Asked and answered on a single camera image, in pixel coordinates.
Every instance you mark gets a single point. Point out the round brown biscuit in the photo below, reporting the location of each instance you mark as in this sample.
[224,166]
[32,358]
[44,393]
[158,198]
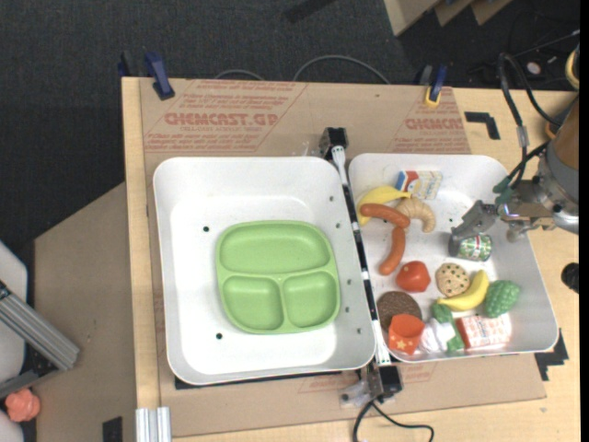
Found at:
[396,304]

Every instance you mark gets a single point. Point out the white and green toy vegetable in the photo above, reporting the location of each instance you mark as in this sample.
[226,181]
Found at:
[442,332]

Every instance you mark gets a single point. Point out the red and white carton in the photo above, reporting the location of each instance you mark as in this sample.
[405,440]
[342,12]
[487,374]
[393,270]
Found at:
[485,331]

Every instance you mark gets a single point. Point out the yellow banana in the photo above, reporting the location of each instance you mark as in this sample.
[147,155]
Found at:
[379,194]
[474,295]

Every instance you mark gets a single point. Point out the red tomato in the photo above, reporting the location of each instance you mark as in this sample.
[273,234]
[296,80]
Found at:
[412,276]

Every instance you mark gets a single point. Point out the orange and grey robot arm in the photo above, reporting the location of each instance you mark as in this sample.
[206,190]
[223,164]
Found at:
[564,145]

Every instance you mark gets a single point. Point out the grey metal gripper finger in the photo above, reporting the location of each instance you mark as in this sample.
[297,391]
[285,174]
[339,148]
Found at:
[476,219]
[516,231]

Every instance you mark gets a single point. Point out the green divided plate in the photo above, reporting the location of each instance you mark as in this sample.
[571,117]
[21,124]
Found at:
[276,251]

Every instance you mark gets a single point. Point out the orange fries box with star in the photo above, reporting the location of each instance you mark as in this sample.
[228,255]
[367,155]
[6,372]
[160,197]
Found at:
[405,334]

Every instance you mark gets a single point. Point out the chocolate chip biscuit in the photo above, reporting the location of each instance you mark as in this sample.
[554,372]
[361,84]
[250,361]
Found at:
[452,280]

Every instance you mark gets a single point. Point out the brown cardboard board, red print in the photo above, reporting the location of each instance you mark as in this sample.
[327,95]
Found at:
[221,118]

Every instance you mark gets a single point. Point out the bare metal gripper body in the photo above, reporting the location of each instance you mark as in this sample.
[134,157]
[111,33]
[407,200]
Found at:
[524,203]

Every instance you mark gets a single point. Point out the orange toy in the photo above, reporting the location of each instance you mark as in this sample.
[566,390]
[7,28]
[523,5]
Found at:
[22,404]

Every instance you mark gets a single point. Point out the tan croissant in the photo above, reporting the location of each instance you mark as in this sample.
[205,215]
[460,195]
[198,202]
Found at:
[416,210]

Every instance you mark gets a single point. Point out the thin black and white rod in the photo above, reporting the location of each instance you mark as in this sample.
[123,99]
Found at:
[353,214]

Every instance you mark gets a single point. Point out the green and white can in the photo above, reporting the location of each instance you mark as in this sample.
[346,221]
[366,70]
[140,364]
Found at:
[474,249]

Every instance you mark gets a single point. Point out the orange sausage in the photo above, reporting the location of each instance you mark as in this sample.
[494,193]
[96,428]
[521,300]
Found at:
[384,213]
[396,251]

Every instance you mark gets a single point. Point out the white plastic tray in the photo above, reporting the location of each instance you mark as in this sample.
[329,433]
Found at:
[465,182]
[193,293]

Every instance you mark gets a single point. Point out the green grapes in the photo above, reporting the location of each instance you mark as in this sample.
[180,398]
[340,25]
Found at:
[501,297]

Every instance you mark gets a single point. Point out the blue and white carton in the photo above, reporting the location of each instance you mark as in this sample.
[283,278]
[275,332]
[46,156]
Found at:
[423,183]

